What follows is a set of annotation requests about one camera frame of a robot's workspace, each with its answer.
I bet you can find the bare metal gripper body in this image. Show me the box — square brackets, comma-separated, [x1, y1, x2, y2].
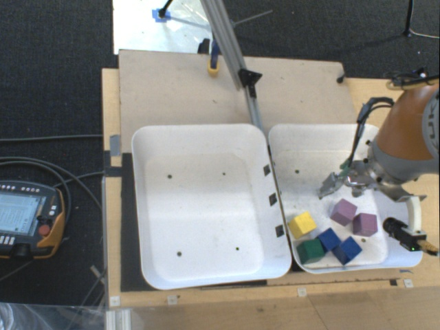
[341, 138, 388, 193]

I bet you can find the purple cube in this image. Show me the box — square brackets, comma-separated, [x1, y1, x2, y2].
[351, 212, 379, 238]
[330, 198, 359, 227]

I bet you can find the white plastic tray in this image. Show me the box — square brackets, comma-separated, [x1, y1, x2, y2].
[131, 123, 293, 291]
[267, 123, 424, 275]

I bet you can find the yellow cube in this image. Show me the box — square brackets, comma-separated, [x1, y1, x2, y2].
[287, 211, 318, 240]

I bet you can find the blue cube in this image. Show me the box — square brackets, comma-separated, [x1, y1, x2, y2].
[316, 227, 342, 252]
[331, 236, 363, 266]

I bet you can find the green cube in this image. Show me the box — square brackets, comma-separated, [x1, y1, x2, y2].
[296, 238, 326, 265]

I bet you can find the pale wood board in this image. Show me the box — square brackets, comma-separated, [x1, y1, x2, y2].
[118, 49, 402, 287]

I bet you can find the black cylinder on white bracket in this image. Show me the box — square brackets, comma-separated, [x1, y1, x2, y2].
[382, 195, 429, 254]

